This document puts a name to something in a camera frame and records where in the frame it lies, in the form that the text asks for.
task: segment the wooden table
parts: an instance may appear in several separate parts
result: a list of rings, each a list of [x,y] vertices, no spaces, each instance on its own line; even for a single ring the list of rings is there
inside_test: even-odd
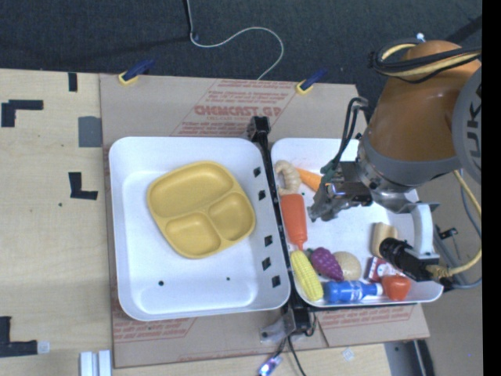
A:
[[[0,316],[11,341],[50,342],[50,353],[0,358],[0,375],[78,374],[79,353],[112,349],[101,147],[79,147],[80,117],[100,117],[99,75],[0,70],[0,103],[43,100],[0,128]],[[96,200],[70,197],[69,173]],[[391,375],[383,344],[299,352],[308,375]],[[300,374],[293,357],[274,372]],[[113,370],[115,375],[256,375],[267,356]]]

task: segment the cardboard box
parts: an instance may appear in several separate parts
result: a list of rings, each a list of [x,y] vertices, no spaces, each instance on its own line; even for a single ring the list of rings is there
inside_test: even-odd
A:
[[[135,83],[123,86],[116,75],[100,75],[115,367],[276,350],[275,344],[261,342],[259,331],[280,318],[278,309],[152,322],[125,315],[117,299],[108,152],[113,142],[125,136],[246,137],[253,116],[269,118],[270,143],[286,137],[339,137],[348,103],[358,95],[356,87],[317,84],[305,96],[294,88],[293,82],[153,76],[140,76]],[[360,118],[356,131],[364,128]],[[419,304],[339,309],[320,312],[317,317],[317,332],[310,338],[298,338],[297,349],[429,336]]]

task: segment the white wire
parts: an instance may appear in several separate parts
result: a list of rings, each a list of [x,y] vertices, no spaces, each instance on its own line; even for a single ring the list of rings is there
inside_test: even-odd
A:
[[[266,70],[264,73],[262,73],[258,77],[258,80],[262,79],[269,71],[271,71],[273,68],[275,68],[277,66],[277,64],[282,60],[283,52],[284,52],[284,47],[283,47],[282,39],[280,38],[279,35],[276,34],[276,32],[272,31],[271,29],[265,28],[265,27],[247,27],[247,28],[244,28],[241,31],[236,32],[234,35],[230,36],[229,38],[227,38],[223,42],[215,43],[213,45],[201,45],[193,37],[193,22],[192,22],[192,14],[191,14],[191,5],[189,3],[189,0],[186,0],[186,8],[188,9],[188,18],[189,18],[189,40],[195,46],[201,47],[203,49],[213,49],[213,48],[225,45],[226,43],[232,41],[234,38],[236,38],[237,36],[243,34],[244,32],[247,32],[247,31],[265,31],[265,32],[268,32],[268,33],[272,34],[276,38],[276,40],[279,41],[279,44],[280,44],[280,55],[279,55],[279,58],[276,60],[276,62],[270,68],[268,68],[268,70]]]

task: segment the blue clip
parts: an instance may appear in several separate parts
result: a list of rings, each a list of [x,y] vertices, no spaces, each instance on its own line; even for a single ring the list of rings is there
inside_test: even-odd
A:
[[[155,65],[155,60],[139,61],[136,65],[118,75],[118,81],[122,85],[130,85],[137,81],[138,75],[145,74],[153,65]]]
[[[325,74],[327,74],[327,70],[325,69],[316,71],[310,78],[305,79],[296,85],[296,92],[300,95],[306,95],[313,88],[313,84],[320,81]]]

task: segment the yellow corn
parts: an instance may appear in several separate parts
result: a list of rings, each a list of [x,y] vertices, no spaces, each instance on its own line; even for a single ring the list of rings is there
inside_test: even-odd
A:
[[[303,251],[293,251],[290,254],[290,264],[299,284],[310,301],[323,297],[323,288],[316,271]]]

